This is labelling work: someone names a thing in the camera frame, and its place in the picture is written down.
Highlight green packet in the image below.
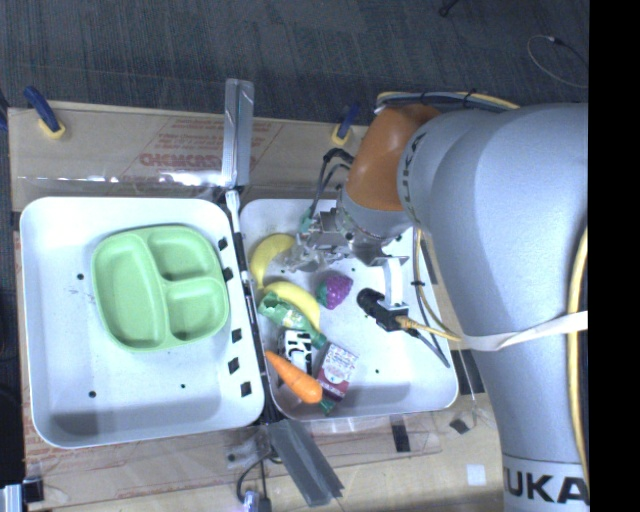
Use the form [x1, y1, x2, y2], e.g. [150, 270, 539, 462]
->
[256, 291, 329, 350]

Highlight green divided plate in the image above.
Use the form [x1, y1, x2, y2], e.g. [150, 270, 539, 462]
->
[90, 224, 232, 352]

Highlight white plastic tray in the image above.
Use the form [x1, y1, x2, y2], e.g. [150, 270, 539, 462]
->
[18, 195, 267, 450]
[238, 197, 460, 423]

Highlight red and white carton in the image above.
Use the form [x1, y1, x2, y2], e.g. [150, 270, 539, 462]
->
[315, 343, 361, 402]

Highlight yellow banana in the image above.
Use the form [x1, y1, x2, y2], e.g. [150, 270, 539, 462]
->
[248, 232, 298, 291]
[262, 280, 323, 334]

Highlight brown cardboard board red print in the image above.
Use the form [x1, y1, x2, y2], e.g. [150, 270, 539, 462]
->
[6, 99, 505, 512]

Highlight black cylinder on white bracket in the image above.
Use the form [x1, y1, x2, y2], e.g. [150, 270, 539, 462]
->
[355, 253, 412, 333]

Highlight purple grapes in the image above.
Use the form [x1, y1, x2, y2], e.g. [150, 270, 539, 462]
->
[315, 270, 355, 311]

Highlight black and white carton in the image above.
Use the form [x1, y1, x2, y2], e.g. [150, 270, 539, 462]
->
[283, 327, 317, 377]

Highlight orange carrot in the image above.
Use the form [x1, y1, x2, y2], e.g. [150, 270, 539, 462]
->
[264, 349, 337, 416]

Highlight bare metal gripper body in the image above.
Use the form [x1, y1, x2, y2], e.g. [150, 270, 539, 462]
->
[303, 207, 401, 267]

